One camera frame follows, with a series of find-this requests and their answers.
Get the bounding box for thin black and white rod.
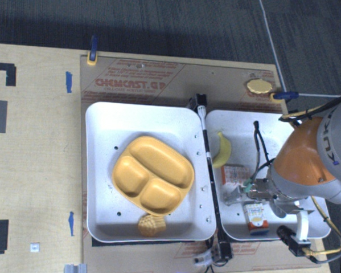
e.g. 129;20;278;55
190;104;233;243

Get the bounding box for pale yellow round biscuit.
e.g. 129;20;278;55
246;78;274;96

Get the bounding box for black cylinder on white bracket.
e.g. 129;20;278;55
275;209;314;258

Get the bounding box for white plastic tray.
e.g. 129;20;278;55
79;100;223;249
199;108;338;246

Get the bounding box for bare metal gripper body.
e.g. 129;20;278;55
244;177;278;201

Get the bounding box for tan textured toy bread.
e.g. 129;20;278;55
137;213;167;238

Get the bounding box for black block with thin wires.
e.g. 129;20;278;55
209;239;235;264
186;93;208;112

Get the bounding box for yellow divided plate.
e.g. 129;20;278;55
109;134;198;219

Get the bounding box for yellow banana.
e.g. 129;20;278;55
211;131;233;170

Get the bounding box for brown cardboard board red print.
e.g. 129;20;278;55
68;54;339;273

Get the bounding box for white orange and blue carton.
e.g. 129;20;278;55
241;202;271;237

